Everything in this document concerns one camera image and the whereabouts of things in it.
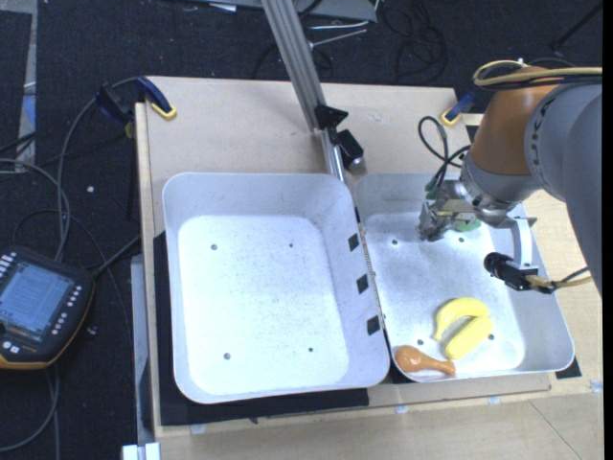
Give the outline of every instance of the wooden table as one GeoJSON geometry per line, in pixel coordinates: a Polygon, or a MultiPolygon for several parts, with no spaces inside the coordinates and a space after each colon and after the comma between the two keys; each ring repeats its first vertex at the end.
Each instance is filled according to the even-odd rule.
{"type": "MultiPolygon", "coordinates": [[[[153,238],[164,231],[161,193],[181,172],[321,173],[321,144],[307,130],[291,83],[151,78],[177,107],[173,120],[136,107],[154,436],[163,459],[603,458],[602,299],[594,285],[558,292],[581,377],[526,374],[369,389],[367,408],[206,425],[161,425],[153,238]]],[[[366,170],[433,173],[440,161],[417,124],[456,102],[449,88],[323,84],[328,104],[349,111],[342,128],[366,151],[366,170]]],[[[449,149],[468,142],[463,122],[449,149]]],[[[544,193],[525,202],[553,278],[584,266],[565,206],[544,193]]]]}

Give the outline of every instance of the banana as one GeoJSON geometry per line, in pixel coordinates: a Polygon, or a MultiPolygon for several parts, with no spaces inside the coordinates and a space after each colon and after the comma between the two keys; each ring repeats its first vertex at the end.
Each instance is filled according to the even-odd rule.
{"type": "Polygon", "coordinates": [[[444,354],[449,359],[458,359],[470,353],[491,333],[493,322],[487,315],[473,318],[444,348],[444,354]]]}
{"type": "Polygon", "coordinates": [[[434,338],[440,341],[444,331],[457,319],[464,316],[479,317],[489,315],[488,306],[472,296],[455,298],[443,305],[437,312],[437,331],[434,338]]]}

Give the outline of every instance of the wooden spoon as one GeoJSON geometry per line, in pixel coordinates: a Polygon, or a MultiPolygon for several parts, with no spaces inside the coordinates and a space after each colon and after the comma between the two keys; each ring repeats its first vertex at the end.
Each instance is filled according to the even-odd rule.
{"type": "Polygon", "coordinates": [[[456,366],[453,361],[439,361],[413,346],[400,346],[396,350],[396,363],[405,373],[438,370],[447,375],[456,374],[456,366]]]}

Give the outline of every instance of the beige tube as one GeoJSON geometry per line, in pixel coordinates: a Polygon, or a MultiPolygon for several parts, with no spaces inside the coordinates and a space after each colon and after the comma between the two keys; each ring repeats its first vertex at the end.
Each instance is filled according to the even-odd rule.
{"type": "MultiPolygon", "coordinates": [[[[536,66],[513,73],[545,70],[536,66]]],[[[474,163],[490,173],[529,175],[524,133],[534,108],[556,85],[498,91],[489,102],[470,148],[474,163]]]]}

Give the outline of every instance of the brown toy drumstick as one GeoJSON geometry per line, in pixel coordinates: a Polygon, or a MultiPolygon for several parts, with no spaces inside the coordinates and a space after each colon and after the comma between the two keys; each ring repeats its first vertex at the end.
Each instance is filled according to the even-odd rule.
{"type": "Polygon", "coordinates": [[[438,370],[447,375],[456,374],[456,366],[453,361],[439,361],[413,346],[400,346],[396,350],[396,363],[406,373],[418,372],[419,370],[438,370]]]}

